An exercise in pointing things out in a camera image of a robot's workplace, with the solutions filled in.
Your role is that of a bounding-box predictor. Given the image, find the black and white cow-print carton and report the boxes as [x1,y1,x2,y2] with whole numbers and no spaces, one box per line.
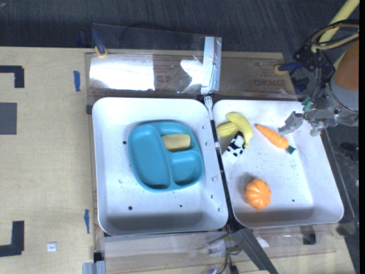
[221,134,247,158]

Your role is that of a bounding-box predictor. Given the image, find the blue divided plate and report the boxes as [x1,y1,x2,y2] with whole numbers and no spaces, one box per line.
[127,120,206,194]

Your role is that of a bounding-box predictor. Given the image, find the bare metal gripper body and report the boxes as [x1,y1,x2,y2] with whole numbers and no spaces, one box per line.
[303,100,359,130]

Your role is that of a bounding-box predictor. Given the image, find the yellow banana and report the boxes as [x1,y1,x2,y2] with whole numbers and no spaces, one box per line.
[225,111,254,148]

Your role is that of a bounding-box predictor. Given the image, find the orange carrot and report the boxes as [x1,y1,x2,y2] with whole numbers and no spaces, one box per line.
[254,123,297,155]

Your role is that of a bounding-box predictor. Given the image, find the orange toy pumpkin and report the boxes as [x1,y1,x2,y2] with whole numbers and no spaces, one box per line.
[245,178,273,210]

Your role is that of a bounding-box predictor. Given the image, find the yellow toy bread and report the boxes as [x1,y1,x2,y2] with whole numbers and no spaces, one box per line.
[161,133,192,152]

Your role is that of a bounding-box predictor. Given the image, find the yellow toy corn cob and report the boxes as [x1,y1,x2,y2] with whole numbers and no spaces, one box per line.
[216,121,240,138]

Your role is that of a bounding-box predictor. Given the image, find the white plastic tray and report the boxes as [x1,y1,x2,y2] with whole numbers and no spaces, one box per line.
[212,99,345,229]
[91,96,230,237]

